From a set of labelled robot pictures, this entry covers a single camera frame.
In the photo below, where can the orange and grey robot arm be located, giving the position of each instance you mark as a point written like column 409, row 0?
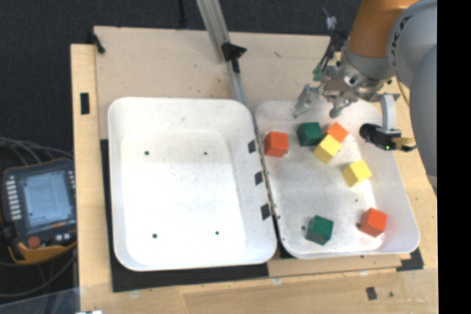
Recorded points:
column 379, row 18

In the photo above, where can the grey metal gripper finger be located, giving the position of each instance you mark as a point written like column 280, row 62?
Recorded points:
column 305, row 99
column 340, row 106

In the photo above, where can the flat brown board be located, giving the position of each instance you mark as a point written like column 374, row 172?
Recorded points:
column 154, row 62

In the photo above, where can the white plastic tray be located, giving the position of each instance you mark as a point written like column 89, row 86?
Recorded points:
column 320, row 195
column 184, row 195

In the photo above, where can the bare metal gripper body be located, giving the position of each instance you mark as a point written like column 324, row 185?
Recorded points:
column 355, row 84

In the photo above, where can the green cube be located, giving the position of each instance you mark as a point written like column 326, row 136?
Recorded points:
column 310, row 133
column 319, row 229

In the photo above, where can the black cylinder on white bracket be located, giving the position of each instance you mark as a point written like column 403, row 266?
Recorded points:
column 379, row 136

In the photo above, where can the yellow cube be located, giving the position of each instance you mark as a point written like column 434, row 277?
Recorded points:
column 327, row 149
column 356, row 173

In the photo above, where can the orange cube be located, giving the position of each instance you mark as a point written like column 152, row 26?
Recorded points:
column 276, row 144
column 338, row 130
column 373, row 221

